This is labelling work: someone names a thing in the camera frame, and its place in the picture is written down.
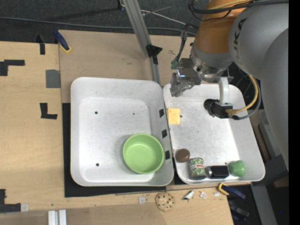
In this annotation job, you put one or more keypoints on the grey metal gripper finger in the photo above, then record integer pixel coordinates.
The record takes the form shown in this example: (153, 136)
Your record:
(175, 85)
(187, 86)

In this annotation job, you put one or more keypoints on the small white torn packet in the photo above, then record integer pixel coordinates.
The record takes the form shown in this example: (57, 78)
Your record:
(188, 195)

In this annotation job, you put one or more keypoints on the brown cardboard board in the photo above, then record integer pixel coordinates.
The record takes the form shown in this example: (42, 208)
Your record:
(105, 55)

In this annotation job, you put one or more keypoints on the yellow cheese slice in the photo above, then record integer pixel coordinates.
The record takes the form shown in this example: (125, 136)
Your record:
(173, 116)

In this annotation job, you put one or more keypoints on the brown round biscuit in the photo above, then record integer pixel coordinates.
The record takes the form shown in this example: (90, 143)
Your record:
(182, 155)

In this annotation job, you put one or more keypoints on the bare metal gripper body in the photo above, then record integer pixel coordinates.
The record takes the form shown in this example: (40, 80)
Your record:
(189, 71)

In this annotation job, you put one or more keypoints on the chocolate chip biscuit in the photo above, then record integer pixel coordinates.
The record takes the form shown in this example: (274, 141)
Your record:
(165, 201)

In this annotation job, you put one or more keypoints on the green toy pepper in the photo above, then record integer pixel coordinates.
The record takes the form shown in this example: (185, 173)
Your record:
(237, 168)

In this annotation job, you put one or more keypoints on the green patterned can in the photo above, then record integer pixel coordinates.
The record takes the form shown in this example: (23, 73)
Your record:
(197, 169)

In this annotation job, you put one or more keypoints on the white plastic tray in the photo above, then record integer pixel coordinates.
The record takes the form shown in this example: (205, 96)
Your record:
(110, 130)
(208, 137)

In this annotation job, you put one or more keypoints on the green bowl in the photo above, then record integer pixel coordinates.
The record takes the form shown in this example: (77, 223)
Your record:
(143, 154)

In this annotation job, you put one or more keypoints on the black can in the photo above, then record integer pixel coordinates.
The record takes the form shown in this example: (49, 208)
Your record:
(219, 171)

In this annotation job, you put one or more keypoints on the black cylinder on white bracket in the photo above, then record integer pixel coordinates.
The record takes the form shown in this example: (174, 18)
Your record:
(218, 108)

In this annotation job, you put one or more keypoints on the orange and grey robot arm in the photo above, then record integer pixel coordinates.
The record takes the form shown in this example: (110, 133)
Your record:
(262, 46)

